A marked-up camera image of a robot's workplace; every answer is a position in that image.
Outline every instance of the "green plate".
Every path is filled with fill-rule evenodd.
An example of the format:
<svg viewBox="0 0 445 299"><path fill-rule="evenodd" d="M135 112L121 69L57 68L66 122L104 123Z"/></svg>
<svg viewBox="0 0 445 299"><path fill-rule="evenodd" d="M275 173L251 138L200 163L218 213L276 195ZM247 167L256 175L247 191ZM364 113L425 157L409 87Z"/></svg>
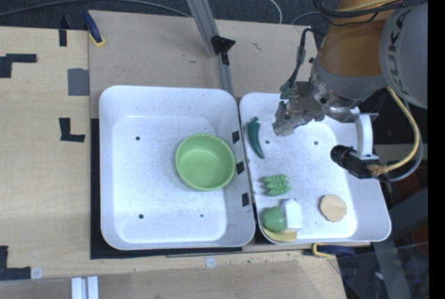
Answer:
<svg viewBox="0 0 445 299"><path fill-rule="evenodd" d="M182 181L197 191L214 191L227 185L235 175L233 151L219 137L194 134L182 140L175 155Z"/></svg>

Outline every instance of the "light wood surface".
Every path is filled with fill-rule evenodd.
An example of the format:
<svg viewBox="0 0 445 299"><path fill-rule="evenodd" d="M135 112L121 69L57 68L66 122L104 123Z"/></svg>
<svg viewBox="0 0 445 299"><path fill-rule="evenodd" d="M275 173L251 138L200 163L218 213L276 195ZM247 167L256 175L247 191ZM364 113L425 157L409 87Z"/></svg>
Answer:
<svg viewBox="0 0 445 299"><path fill-rule="evenodd" d="M160 24L162 31L163 25L158 17L153 17L153 23L155 22ZM242 41L245 33L242 24L218 23L221 32L227 32L228 38ZM195 29L189 22L187 25L189 29ZM288 67L291 72L295 63L294 40L299 31L289 26L258 24L257 33L253 34L255 24L246 24L245 27L251 33L249 36L254 39L240 44L252 47L250 55L243 54L241 58L237 53L244 53L241 51L245 49L240 48L238 51L234 49L231 57L249 65L249 69L243 71L240 62L238 67L232 69L238 95L248 90L264 91L264 83L259 82L257 77L266 76L266 70L270 67L269 54L272 53L272 47L279 43L282 43L280 55L285 56L280 58L291 59L289 65L281 71L286 75L284 79L288 77ZM262 45L269 38L268 27L270 49ZM201 276L200 270L209 273L211 286L217 281L217 277L212 279L212 275L218 270L227 278L228 283L235 283L230 281L237 281L236 273L244 273L244 268L253 268L245 276L250 276L255 285L261 284L258 280L261 275L278 270L288 272L287 280L289 276L300 277L303 273L310 278L316 292L320 293L320 298L344 298L341 278L333 270L332 263L324 259L303 257L297 247L257 247L251 243L242 253L214 256L216 268L205 268L206 257L202 255L90 260L90 98L69 96L67 93L68 69L82 68L92 72L88 63L88 34L85 31L68 31L67 41L67 47L60 47L56 30L0 27L0 56L7 53L38 55L36 64L13 63L12 78L0 79L0 244L9 246L8 267L38 267L42 269L44 278L123 273L145 273L151 277L165 276L167 272L163 272L164 270L168 270L169 277L181 277L181 269L194 268L196 272L187 270L187 273L191 273L192 278L194 275ZM264 48L264 51L269 50L268 57L254 58L261 55L257 47ZM244 72L251 70L249 63L255 63L257 68L249 76L243 76ZM71 118L71 132L85 134L85 141L61 141L59 118ZM143 283L143 276L130 278L132 283ZM166 297L179 290L179 287L175 288L177 289L171 289L170 292L165 289ZM248 291L248 287L240 287L237 293L245 291Z"/></svg>

